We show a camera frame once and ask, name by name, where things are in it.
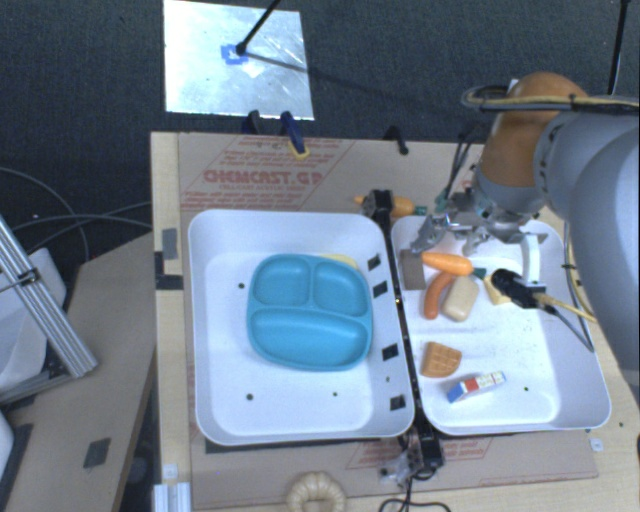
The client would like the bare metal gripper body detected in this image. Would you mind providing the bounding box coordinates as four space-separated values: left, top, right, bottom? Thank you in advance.
438 192 532 247

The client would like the brown flat rectangle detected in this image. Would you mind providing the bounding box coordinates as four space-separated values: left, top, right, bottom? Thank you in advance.
398 248 428 292

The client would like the pale yellow wedge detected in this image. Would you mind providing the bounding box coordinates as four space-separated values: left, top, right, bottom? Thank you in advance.
482 274 514 307

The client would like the beige bread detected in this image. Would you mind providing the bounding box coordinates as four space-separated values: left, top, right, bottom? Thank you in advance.
440 274 481 323

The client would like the orange sausage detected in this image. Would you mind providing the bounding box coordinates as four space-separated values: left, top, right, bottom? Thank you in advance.
423 271 456 321

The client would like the thin black rod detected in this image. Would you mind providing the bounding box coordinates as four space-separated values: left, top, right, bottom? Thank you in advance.
378 209 427 441

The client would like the yellow flat slice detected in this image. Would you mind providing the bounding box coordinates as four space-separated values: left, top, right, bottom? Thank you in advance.
319 252 359 272

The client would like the orange waffle biscuit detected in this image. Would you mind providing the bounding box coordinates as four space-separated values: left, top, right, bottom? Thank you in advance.
419 341 463 379

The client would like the white plastic tray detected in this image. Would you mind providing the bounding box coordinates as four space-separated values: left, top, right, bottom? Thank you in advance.
389 214 613 437
187 208 417 447

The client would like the red white blue carton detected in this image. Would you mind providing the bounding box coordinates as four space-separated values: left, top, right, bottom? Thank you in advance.
445 370 508 405

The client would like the blue divided plate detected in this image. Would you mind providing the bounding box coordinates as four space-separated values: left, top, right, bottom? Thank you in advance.
245 252 374 373

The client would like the brown cardboard board, red print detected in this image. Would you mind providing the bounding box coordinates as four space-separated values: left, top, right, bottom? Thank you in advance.
176 131 601 512

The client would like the beige doughnut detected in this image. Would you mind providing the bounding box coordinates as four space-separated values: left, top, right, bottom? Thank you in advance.
285 470 348 512

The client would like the black cylinder on white bracket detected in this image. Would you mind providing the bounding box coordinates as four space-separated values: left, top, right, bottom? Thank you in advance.
489 232 549 309

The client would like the black block with thin wires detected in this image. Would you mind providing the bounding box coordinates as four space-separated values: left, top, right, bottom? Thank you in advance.
405 431 446 477
361 188 394 220

